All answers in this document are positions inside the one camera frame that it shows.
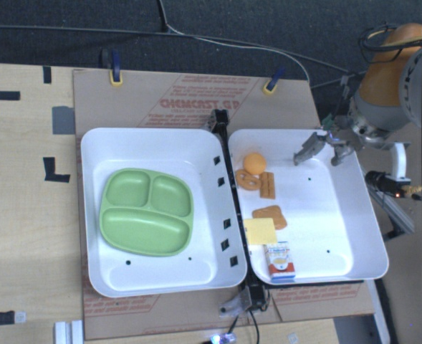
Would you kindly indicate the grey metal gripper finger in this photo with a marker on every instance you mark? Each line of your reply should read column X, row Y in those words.
column 341, row 152
column 309, row 149

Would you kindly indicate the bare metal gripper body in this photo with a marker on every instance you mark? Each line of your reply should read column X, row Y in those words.
column 357, row 134

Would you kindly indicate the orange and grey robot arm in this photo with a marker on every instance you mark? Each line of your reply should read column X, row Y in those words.
column 386, row 81

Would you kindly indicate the brown rectangular biscuit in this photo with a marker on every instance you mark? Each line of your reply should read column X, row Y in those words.
column 267, row 185

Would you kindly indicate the orange round bun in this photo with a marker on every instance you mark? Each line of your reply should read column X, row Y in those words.
column 254, row 163

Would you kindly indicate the tan pretzel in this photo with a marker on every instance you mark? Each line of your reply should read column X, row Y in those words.
column 247, row 180

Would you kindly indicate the white plastic tray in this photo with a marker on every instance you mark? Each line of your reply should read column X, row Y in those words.
column 210, row 263
column 325, row 220

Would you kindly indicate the brown bread slice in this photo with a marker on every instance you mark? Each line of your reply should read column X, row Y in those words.
column 273, row 215

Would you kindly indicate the thin black rod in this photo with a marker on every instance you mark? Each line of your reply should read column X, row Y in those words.
column 234, row 188

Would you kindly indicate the yellow cheese slice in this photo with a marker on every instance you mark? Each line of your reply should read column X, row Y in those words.
column 260, row 230

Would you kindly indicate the white and orange carton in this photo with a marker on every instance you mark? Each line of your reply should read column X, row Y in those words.
column 280, row 262

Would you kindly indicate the green divided plate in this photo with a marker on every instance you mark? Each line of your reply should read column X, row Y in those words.
column 146, row 211

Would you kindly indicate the brown cardboard board red print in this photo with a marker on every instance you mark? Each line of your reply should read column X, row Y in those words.
column 132, row 95

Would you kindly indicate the black cylinder on white bracket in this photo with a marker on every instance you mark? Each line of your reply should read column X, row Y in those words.
column 393, row 177

